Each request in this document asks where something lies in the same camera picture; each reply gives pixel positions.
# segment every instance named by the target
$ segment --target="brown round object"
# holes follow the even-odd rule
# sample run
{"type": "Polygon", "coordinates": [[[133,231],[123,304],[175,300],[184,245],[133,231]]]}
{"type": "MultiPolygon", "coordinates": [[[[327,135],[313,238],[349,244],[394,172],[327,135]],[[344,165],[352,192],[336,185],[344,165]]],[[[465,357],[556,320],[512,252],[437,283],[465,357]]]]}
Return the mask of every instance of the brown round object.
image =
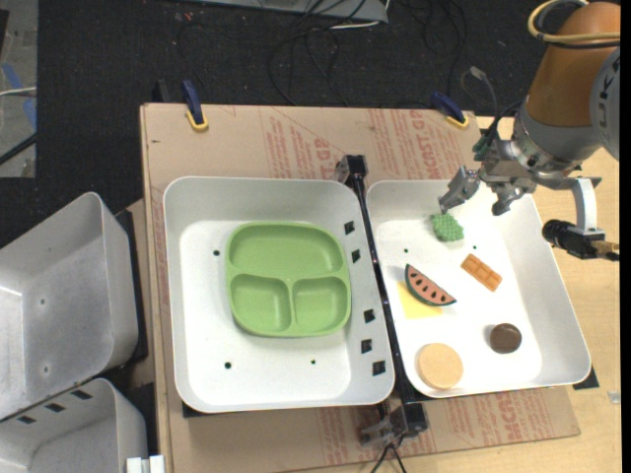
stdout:
{"type": "Polygon", "coordinates": [[[462,360],[458,353],[444,343],[430,343],[418,353],[418,374],[430,387],[447,390],[462,378],[462,360]]]}
{"type": "Polygon", "coordinates": [[[491,349],[499,354],[510,354],[522,345],[522,332],[513,324],[504,322],[491,330],[491,349]]]}

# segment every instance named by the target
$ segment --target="toy watermelon slice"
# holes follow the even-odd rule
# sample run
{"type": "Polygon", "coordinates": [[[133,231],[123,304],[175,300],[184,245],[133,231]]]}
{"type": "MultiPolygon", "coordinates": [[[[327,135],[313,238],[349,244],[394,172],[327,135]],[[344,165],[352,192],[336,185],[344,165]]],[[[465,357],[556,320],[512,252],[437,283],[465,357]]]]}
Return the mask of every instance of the toy watermelon slice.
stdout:
{"type": "Polygon", "coordinates": [[[410,264],[405,265],[405,284],[411,295],[424,304],[444,306],[456,302],[456,298],[410,264]]]}

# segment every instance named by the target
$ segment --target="white cable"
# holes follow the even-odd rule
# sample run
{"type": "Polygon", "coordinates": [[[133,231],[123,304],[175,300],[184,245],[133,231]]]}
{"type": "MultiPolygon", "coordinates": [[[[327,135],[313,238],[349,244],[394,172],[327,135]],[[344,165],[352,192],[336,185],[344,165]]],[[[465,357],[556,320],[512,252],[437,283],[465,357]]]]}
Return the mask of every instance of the white cable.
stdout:
{"type": "MultiPolygon", "coordinates": [[[[388,7],[390,6],[390,1],[391,0],[386,0],[386,12],[388,7]]],[[[368,28],[368,27],[374,27],[376,25],[378,25],[379,23],[381,23],[381,21],[370,21],[369,23],[353,23],[350,25],[337,25],[336,27],[331,27],[332,30],[348,30],[348,29],[352,29],[352,28],[368,28]]]]}
{"type": "Polygon", "coordinates": [[[0,97],[8,97],[10,95],[22,95],[24,93],[32,93],[37,91],[36,87],[32,87],[32,88],[18,88],[16,90],[7,90],[7,91],[0,91],[0,97]]]}

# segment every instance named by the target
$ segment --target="orange block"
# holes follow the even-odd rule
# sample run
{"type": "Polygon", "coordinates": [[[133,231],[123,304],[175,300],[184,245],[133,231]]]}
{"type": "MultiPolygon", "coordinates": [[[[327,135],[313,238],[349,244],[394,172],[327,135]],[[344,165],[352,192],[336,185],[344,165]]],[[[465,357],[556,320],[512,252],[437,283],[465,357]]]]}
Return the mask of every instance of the orange block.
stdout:
{"type": "Polygon", "coordinates": [[[466,256],[460,267],[472,275],[484,287],[495,291],[502,282],[502,276],[489,268],[473,254],[466,256]]]}

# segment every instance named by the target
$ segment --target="cardboard sheet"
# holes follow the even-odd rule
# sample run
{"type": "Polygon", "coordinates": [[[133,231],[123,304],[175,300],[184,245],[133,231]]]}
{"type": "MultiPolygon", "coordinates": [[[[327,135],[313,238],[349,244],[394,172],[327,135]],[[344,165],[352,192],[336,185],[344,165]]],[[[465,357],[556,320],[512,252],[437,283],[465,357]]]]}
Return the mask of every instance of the cardboard sheet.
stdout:
{"type": "MultiPolygon", "coordinates": [[[[163,193],[172,180],[186,175],[331,179],[345,154],[366,157],[368,182],[451,178],[460,165],[475,168],[475,117],[468,114],[470,124],[460,130],[434,110],[226,105],[204,105],[203,110],[209,129],[202,133],[190,127],[182,104],[147,104],[140,113],[153,242],[149,265],[159,444],[168,469],[271,473],[374,461],[381,451],[359,442],[359,431],[379,418],[372,407],[184,417],[174,382],[163,193]]],[[[564,387],[424,405],[430,429],[407,439],[402,456],[580,432],[564,387]]]]}

